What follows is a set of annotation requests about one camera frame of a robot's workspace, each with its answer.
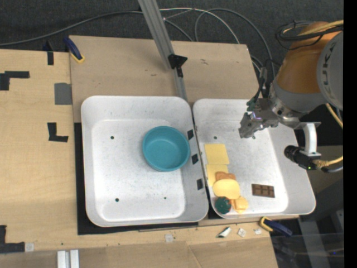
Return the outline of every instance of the blue clamp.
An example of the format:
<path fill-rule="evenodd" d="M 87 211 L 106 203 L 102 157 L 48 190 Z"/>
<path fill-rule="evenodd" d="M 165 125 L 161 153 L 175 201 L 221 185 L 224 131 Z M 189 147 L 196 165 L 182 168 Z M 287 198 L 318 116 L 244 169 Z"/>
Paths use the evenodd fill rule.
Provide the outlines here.
<path fill-rule="evenodd" d="M 63 42 L 70 50 L 72 58 L 74 58 L 75 61 L 79 64 L 83 63 L 84 56 L 80 53 L 80 51 L 78 50 L 77 46 L 73 43 L 73 41 L 68 37 L 64 37 Z"/>
<path fill-rule="evenodd" d="M 259 225 L 269 232 L 277 231 L 287 237 L 292 236 L 292 231 L 290 229 L 278 222 L 272 221 L 267 217 L 262 217 L 259 221 Z"/>

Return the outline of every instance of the teal bowl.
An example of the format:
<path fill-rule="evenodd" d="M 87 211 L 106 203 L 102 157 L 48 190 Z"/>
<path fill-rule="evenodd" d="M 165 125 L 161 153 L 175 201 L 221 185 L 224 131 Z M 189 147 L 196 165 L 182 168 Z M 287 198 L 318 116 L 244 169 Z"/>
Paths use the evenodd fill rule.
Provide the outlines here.
<path fill-rule="evenodd" d="M 148 131 L 142 150 L 147 163 L 157 171 L 175 171 L 190 157 L 190 145 L 179 130 L 158 126 Z"/>

